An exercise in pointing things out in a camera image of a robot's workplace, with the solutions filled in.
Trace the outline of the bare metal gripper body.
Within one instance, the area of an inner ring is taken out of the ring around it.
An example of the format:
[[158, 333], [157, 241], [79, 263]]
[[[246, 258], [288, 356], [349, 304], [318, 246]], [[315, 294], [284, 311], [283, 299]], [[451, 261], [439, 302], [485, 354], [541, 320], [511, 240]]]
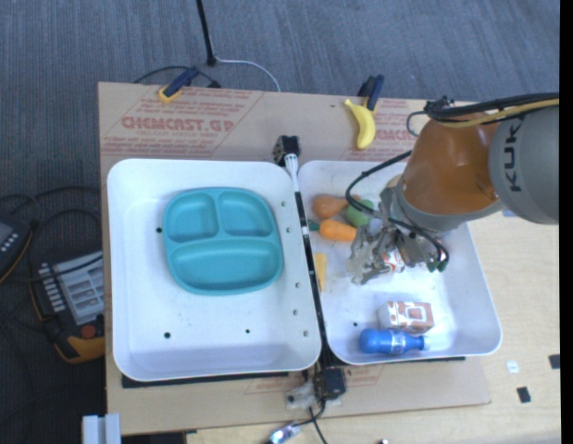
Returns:
[[395, 188], [386, 187], [376, 203], [357, 202], [361, 216], [357, 248], [371, 246], [375, 253], [436, 253], [437, 240], [404, 217]]

